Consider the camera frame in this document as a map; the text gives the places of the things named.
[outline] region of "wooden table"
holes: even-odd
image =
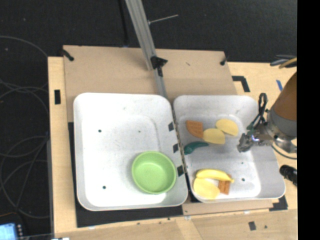
[[[277,99],[296,68],[278,69],[267,63],[229,62],[232,76],[244,77],[250,88],[245,92],[235,81],[237,94],[258,100],[267,93],[269,106]],[[297,187],[285,180],[288,209],[268,208],[234,210],[192,216],[178,216],[139,221],[126,221],[93,227],[77,228],[74,186],[70,158],[65,64],[62,57],[49,57],[49,101],[52,165],[53,231],[55,237],[71,239],[296,239],[298,237]],[[55,90],[60,91],[60,104],[55,105]],[[297,168],[297,161],[276,154],[279,165]]]

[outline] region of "black floor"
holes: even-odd
[[[142,1],[150,21],[178,15],[150,25],[156,48],[297,55],[298,0]],[[51,230],[47,56],[63,45],[138,47],[124,0],[0,0],[0,224],[13,216],[29,235]]]

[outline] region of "blue tape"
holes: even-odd
[[[282,91],[283,87],[282,87],[282,84],[281,84],[280,80],[276,80],[276,82],[278,84],[278,87],[279,87],[280,91]]]

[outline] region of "orange food item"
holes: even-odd
[[[187,120],[185,121],[185,124],[190,134],[200,139],[204,137],[204,128],[202,122]]]
[[[219,180],[218,189],[220,190],[220,193],[229,195],[230,184],[231,184],[230,181]]]

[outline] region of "white tray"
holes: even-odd
[[[133,160],[144,151],[164,153],[176,168],[183,164],[172,108],[165,98],[83,93],[73,106],[77,197],[84,208],[142,209],[185,202],[184,174],[170,191],[157,195],[138,189],[131,174]]]
[[[182,146],[201,141],[192,136],[186,127],[186,120],[200,121],[203,129],[214,128],[222,118],[236,122],[238,136],[225,135],[224,145],[209,144],[185,155],[185,165],[191,186],[196,172],[204,168],[223,170],[235,179],[229,195],[219,194],[215,200],[193,195],[203,203],[238,200],[277,199],[285,193],[285,182],[279,173],[279,165],[270,146],[254,146],[247,152],[238,152],[237,144],[246,127],[258,114],[258,103],[242,95],[185,95],[175,99],[174,113]]]

